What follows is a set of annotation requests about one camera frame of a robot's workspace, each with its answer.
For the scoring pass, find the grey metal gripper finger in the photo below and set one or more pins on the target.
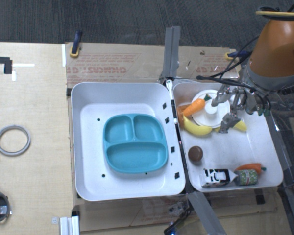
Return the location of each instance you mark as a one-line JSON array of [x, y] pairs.
[[229, 121], [221, 93]]

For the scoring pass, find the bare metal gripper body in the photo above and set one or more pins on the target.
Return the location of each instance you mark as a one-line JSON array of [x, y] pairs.
[[251, 101]]

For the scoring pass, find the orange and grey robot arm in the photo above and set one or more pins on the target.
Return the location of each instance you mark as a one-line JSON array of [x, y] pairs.
[[274, 48]]

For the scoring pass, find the yellow banana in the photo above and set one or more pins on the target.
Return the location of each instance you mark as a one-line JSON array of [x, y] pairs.
[[241, 125], [196, 128]]

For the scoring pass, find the white plastic tray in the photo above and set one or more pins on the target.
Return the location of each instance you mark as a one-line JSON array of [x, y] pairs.
[[230, 150], [93, 141]]

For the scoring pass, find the orange carrot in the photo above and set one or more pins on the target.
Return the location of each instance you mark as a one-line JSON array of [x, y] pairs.
[[250, 166], [194, 106]]

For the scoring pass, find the orange rounded piece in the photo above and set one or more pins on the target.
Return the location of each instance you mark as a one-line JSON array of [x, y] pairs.
[[180, 111]]

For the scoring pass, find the brown ball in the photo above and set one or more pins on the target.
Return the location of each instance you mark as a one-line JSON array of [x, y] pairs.
[[195, 153]]

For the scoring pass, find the black and white carton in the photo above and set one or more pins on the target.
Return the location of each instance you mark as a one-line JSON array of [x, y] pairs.
[[216, 177]]

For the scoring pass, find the green can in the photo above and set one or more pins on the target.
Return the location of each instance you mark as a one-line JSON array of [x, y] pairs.
[[246, 177]]

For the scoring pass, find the blue divided plate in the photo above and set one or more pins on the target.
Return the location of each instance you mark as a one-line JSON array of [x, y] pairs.
[[134, 146]]

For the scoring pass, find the brown cardboard board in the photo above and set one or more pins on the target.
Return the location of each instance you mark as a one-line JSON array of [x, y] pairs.
[[112, 65]]

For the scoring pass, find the grey scissors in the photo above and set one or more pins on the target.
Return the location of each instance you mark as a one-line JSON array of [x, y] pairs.
[[1, 204]]

